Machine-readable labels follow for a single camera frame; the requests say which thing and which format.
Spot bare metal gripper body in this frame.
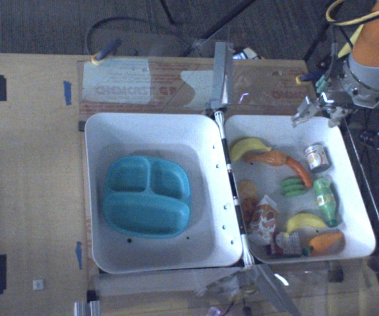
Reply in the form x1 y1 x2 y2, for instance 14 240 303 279
319 72 379 112

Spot white plastic tray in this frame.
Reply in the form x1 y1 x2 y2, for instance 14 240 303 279
223 114 377 265
84 112 245 275

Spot small white and orange can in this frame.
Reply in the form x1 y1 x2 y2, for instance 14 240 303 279
304 143 332 174

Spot orange sausage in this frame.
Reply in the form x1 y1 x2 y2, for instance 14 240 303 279
284 156 314 190

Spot yellow banana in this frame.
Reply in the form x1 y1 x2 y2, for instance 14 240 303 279
283 212 328 238
229 137 273 163

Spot green pea pods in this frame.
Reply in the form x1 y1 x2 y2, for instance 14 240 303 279
278 176 307 198

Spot green plastic bottle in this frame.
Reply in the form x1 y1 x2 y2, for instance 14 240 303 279
313 177 339 228

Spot thin black and white rod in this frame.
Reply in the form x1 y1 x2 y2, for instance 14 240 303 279
213 109 255 267

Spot brown biscuit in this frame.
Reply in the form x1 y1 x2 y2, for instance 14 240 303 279
237 179 259 199

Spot white and orange carton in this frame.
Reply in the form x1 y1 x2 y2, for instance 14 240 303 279
248 194 280 247

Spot orange carrot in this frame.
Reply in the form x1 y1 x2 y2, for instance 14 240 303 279
301 231 345 257

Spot brown cardboard board red print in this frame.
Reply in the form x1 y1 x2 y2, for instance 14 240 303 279
76 56 374 309

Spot blue divided plate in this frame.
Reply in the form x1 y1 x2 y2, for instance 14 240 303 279
102 154 192 240

